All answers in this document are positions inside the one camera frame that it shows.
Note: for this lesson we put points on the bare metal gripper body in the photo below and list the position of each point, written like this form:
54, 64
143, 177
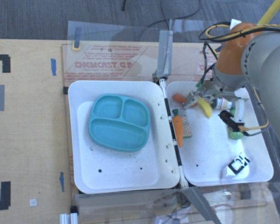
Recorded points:
215, 90

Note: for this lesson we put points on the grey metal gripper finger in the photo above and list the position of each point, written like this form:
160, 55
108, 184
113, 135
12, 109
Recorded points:
191, 100

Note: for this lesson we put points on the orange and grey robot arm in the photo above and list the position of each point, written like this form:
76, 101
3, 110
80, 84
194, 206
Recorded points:
261, 62

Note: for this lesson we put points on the orange sausage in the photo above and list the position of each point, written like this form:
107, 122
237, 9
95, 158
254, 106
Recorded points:
179, 98

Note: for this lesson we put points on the small white bottle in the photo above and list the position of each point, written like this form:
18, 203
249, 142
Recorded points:
224, 104

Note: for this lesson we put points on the yellow banana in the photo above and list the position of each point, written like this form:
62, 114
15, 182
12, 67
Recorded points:
206, 107

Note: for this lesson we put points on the patterned packet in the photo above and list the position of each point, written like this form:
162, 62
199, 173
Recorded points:
187, 127

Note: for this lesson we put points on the orange carrot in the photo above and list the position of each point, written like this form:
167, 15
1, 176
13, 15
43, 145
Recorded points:
178, 127

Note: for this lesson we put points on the green bottle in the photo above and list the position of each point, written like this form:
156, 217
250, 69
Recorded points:
235, 135

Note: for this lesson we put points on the thin black and white rod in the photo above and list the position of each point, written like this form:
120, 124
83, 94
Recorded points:
176, 148

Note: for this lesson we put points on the white plastic tray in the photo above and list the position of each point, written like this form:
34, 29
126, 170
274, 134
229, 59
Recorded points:
121, 169
207, 148

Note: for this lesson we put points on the blue divided plate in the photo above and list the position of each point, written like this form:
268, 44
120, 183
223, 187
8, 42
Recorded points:
119, 125

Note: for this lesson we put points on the white carton black print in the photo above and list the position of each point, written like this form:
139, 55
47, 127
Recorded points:
238, 165

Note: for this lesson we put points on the brown cardboard board red print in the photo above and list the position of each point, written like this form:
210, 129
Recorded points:
102, 62

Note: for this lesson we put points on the black cylinder on white bracket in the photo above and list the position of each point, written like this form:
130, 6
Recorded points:
231, 122

